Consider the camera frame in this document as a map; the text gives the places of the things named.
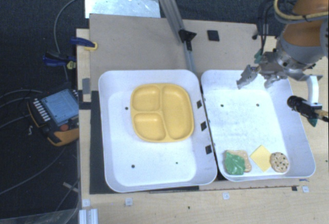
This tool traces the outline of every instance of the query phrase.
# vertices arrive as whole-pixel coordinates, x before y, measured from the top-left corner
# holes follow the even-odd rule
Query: button
[[[61,125],[60,126],[60,130],[62,131],[62,132],[65,132],[65,131],[67,131],[68,130],[68,124],[63,124],[63,125]]]

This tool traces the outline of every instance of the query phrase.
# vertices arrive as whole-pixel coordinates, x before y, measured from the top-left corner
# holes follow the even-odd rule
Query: yellow divided plate
[[[130,100],[135,133],[149,142],[175,142],[188,138],[194,119],[188,93],[170,83],[138,86]]]

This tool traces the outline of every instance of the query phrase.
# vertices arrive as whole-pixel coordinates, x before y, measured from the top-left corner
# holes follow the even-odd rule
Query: wooden table
[[[113,22],[121,19],[115,16],[111,20]],[[207,68],[207,63],[210,68],[217,64],[223,69],[244,69],[246,62],[252,64],[250,54],[255,54],[260,47],[259,40],[248,38],[255,32],[253,25],[203,21],[185,21],[185,25],[187,30],[196,31],[200,36],[192,41],[196,66],[200,73]],[[218,44],[205,44],[204,35],[199,33],[207,28],[220,31],[221,51],[215,51],[212,47]],[[88,39],[89,30],[78,29],[77,36]],[[272,50],[275,42],[273,37],[269,37],[266,50]],[[79,89],[82,89],[82,79],[90,78],[91,53],[93,52],[86,51],[81,46],[77,48]],[[320,60],[312,73],[323,74],[319,82],[319,102],[323,104],[323,109],[328,110],[327,58]],[[294,95],[307,98],[306,83],[293,80],[290,82]],[[90,94],[84,94],[83,101],[90,101]],[[98,209],[99,223],[326,223],[329,219],[328,124],[319,121],[314,128],[304,117],[302,122],[316,162],[314,175],[306,181],[224,181],[203,186],[200,191],[194,192],[91,195],[90,110],[80,110],[81,198],[90,200],[90,207],[86,207],[87,209]],[[292,185],[297,186],[297,191],[291,189]],[[303,186],[307,186],[309,192],[304,192]],[[229,194],[229,199],[223,198],[224,192]],[[126,198],[133,199],[132,206],[125,205]]]

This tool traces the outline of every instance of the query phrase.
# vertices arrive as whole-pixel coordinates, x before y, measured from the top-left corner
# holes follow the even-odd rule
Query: yellow cheese
[[[269,162],[271,153],[263,145],[258,147],[251,155],[250,158],[258,165],[263,172],[271,167]]]

